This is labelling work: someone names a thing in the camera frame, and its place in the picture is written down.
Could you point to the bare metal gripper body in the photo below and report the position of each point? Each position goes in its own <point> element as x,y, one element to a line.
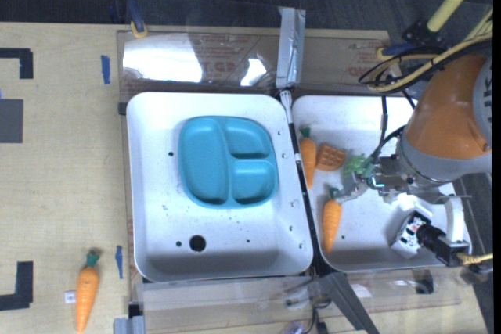
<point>393,178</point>

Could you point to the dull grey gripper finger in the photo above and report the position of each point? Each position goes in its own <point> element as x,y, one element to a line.
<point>350,193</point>
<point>359,179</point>

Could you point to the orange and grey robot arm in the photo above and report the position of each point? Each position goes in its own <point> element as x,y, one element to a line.
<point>442,121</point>

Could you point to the pale green toy vegetable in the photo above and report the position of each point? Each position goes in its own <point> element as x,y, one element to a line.
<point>354,164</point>

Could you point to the orange toy carrot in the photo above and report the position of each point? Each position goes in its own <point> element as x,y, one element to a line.
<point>308,156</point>
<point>86,293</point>
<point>331,219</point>

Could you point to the orange toy waffle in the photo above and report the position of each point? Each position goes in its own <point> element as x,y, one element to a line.
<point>329,158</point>

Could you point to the white plastic tray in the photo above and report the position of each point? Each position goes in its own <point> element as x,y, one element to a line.
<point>364,230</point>
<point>156,184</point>

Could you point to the blue divided plate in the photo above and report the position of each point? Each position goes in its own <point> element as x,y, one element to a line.
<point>207,164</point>

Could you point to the black cylinder on white bracket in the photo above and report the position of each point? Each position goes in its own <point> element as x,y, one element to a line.
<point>440,242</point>

